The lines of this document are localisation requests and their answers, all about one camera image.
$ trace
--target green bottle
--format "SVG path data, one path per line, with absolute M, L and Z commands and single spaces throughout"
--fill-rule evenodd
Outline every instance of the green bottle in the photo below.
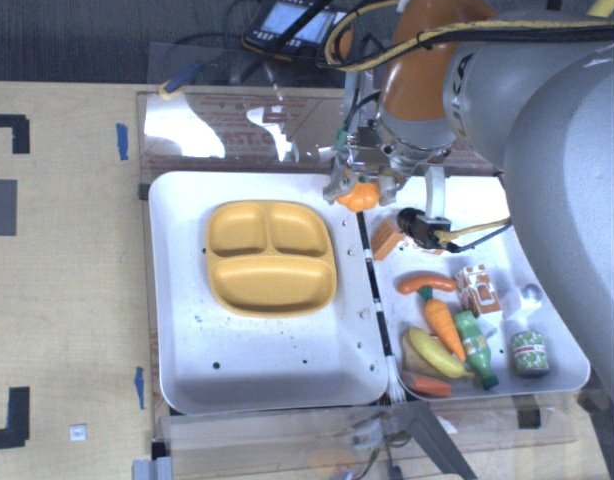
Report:
M 456 314 L 454 324 L 463 342 L 467 364 L 476 370 L 483 388 L 487 390 L 497 386 L 498 377 L 491 369 L 491 350 L 472 312 L 461 311 Z

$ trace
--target wooden table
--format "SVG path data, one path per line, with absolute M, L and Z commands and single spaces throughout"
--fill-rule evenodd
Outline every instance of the wooden table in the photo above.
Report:
M 136 96 L 153 89 L 0 82 L 0 114 L 31 123 L 26 155 L 12 154 L 11 130 L 0 129 L 0 179 L 18 183 L 16 236 L 0 236 L 0 429 L 9 388 L 28 386 L 31 395 L 29 440 L 0 450 L 0 480 L 130 478 L 132 461 L 150 456 Z M 126 160 L 117 124 L 127 127 Z M 589 416 L 575 403 L 570 421 L 574 442 L 465 456 L 480 478 L 608 478 Z M 70 426 L 79 424 L 87 438 L 72 441 Z M 406 478 L 438 472 L 426 458 L 404 461 L 403 470 Z

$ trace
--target green can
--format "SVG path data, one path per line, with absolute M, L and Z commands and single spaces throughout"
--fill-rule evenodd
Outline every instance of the green can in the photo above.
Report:
M 511 338 L 516 373 L 521 377 L 542 377 L 549 373 L 545 340 L 539 332 L 524 331 Z

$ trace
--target orange sausage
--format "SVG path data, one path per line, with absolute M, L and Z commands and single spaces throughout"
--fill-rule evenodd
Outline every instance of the orange sausage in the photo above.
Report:
M 421 274 L 401 281 L 398 285 L 398 291 L 403 295 L 409 295 L 410 293 L 417 292 L 423 286 L 431 286 L 436 290 L 444 292 L 453 292 L 456 289 L 456 281 L 451 277 L 437 274 Z

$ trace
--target yellow compartment tray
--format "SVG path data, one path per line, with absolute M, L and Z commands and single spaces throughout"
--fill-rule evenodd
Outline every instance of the yellow compartment tray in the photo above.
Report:
M 224 204 L 209 218 L 205 252 L 214 297 L 240 315 L 305 315 L 325 307 L 336 294 L 327 227 L 302 204 Z

